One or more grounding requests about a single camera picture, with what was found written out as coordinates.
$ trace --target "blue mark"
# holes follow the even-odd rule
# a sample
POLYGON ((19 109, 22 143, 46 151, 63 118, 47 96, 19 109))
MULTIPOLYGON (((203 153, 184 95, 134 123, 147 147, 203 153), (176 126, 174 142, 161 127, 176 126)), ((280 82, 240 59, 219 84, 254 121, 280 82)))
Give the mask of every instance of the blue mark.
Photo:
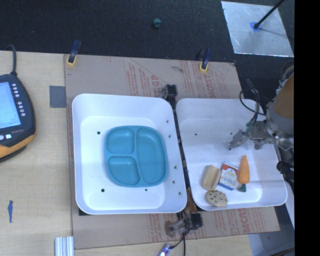
POLYGON ((254 32, 260 32, 260 30, 262 30, 262 27, 259 25, 257 29, 254 28, 254 25, 256 24, 256 22, 251 22, 250 23, 250 28, 254 31, 254 32))
POLYGON ((10 223, 12 223, 13 221, 12 221, 12 211, 13 211, 13 209, 14 209, 14 207, 13 207, 13 204, 14 202, 13 201, 9 201, 9 205, 8 205, 8 212, 9 212, 9 222, 10 223))

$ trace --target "blue plate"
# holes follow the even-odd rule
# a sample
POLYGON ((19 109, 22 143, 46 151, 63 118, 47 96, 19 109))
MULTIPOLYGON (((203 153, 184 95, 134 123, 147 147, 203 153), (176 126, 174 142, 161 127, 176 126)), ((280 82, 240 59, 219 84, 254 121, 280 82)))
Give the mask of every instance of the blue plate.
POLYGON ((105 137, 104 153, 108 175, 120 186, 155 186, 168 175, 164 140, 151 127, 112 128, 105 137))

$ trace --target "black rod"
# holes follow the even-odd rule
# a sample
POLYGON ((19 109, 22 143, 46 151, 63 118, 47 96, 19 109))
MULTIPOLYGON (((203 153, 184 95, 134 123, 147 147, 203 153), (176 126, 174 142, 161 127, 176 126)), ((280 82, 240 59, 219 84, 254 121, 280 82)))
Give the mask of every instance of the black rod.
POLYGON ((279 5, 281 5, 285 0, 280 0, 259 22, 254 24, 254 28, 257 29, 259 25, 276 9, 279 5))

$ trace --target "cardboard sheet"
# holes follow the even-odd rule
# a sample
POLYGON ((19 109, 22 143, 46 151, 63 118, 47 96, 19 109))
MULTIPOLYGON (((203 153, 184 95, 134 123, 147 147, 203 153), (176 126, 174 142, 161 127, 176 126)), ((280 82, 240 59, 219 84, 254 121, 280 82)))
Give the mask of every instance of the cardboard sheet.
MULTIPOLYGON (((170 214, 87 215, 75 198, 72 101, 82 93, 158 97, 166 84, 176 85, 183 98, 237 99, 241 90, 233 63, 78 55, 74 66, 64 56, 66 109, 75 249, 177 241, 166 234, 170 214)), ((280 230, 274 207, 202 211, 203 226, 186 239, 234 236, 280 230)))

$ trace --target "table surface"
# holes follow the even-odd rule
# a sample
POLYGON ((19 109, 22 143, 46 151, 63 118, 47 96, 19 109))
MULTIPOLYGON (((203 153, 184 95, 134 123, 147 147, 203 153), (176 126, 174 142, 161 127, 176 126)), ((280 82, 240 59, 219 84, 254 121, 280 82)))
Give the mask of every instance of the table surface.
MULTIPOLYGON (((0 75, 13 67, 0 51, 0 75)), ((37 116, 37 135, 26 149, 0 163, 0 256, 54 256, 56 237, 73 235, 65 108, 50 108, 49 86, 65 86, 64 54, 17 52, 16 72, 37 116), (13 201, 12 222, 8 205, 13 201)), ((164 243, 75 250, 75 256, 152 256, 164 243)), ((191 239, 186 255, 249 256, 247 235, 191 239)), ((182 243, 170 256, 183 255, 182 243)))

